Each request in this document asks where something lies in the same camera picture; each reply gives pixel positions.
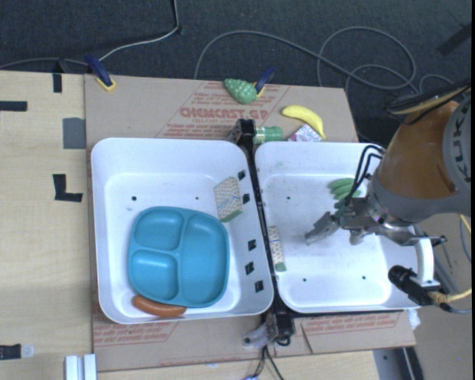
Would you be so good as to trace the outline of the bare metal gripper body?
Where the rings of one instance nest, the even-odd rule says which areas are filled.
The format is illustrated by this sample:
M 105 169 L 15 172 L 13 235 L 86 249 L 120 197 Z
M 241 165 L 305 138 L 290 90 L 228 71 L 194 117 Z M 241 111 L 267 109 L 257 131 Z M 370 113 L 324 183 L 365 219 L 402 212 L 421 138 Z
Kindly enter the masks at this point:
M 337 204 L 335 219 L 339 228 L 364 230 L 369 235 L 383 236 L 400 246 L 414 245 L 416 231 L 412 222 L 388 214 L 371 197 L 342 199 Z

